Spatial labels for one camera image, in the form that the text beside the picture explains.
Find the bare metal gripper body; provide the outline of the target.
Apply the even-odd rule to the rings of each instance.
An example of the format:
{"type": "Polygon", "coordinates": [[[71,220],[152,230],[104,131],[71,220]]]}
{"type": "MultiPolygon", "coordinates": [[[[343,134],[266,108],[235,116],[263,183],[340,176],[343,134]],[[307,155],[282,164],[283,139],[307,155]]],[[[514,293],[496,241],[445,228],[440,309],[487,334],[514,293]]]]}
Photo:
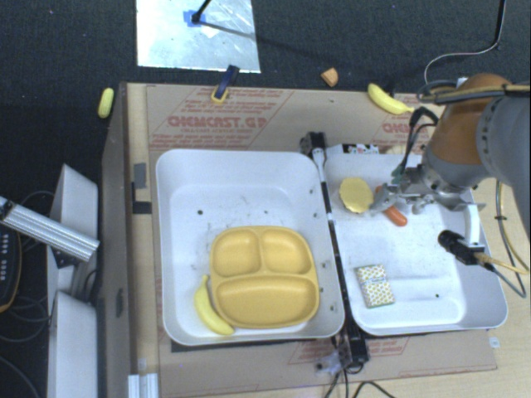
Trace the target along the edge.
{"type": "Polygon", "coordinates": [[[438,204],[449,211],[464,211],[470,205],[476,206],[479,211],[486,207],[483,202],[477,203],[471,197],[465,197],[465,192],[464,187],[446,182],[428,165],[407,167],[398,183],[398,195],[406,203],[412,198],[426,198],[430,200],[429,205],[438,204]]]}

